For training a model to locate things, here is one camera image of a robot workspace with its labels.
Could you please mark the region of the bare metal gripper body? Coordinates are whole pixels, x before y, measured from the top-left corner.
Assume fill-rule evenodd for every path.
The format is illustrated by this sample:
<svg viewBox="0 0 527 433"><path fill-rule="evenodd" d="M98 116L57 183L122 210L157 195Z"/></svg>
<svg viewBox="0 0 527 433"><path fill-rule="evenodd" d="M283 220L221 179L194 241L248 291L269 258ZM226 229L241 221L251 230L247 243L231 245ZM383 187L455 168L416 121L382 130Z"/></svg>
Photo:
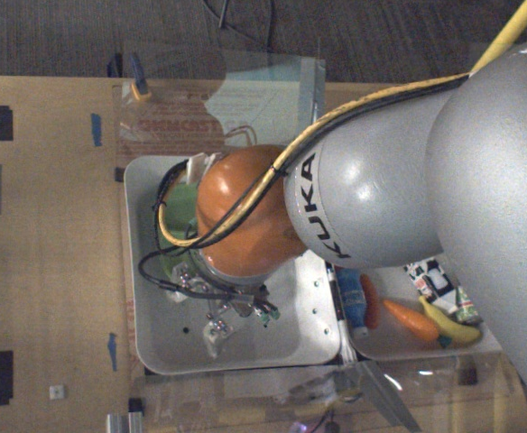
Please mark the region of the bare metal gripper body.
<svg viewBox="0 0 527 433"><path fill-rule="evenodd" d="M176 264L171 270L171 278L196 299L208 302L208 319L221 318L230 310L240 318L252 314L260 319L269 318L269 293L263 284L226 283L211 272L203 272L187 263Z"/></svg>

